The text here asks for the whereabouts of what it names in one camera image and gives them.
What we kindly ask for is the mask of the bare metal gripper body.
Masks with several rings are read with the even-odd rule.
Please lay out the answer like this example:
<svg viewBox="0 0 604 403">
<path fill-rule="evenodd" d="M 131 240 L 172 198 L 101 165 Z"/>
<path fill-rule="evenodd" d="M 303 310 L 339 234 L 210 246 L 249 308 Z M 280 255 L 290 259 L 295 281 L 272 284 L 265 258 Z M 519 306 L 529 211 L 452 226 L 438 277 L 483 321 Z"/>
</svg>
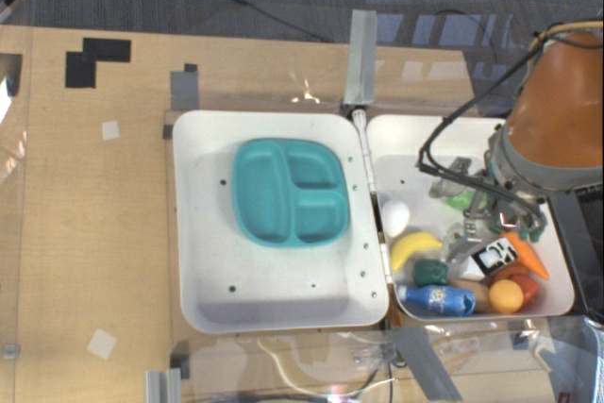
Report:
<svg viewBox="0 0 604 403">
<path fill-rule="evenodd" d="M 546 216 L 539 204 L 519 196 L 508 181 L 501 185 L 486 170 L 471 175 L 471 179 L 476 183 L 471 219 L 486 221 L 490 230 L 497 232 L 545 231 Z"/>
</svg>

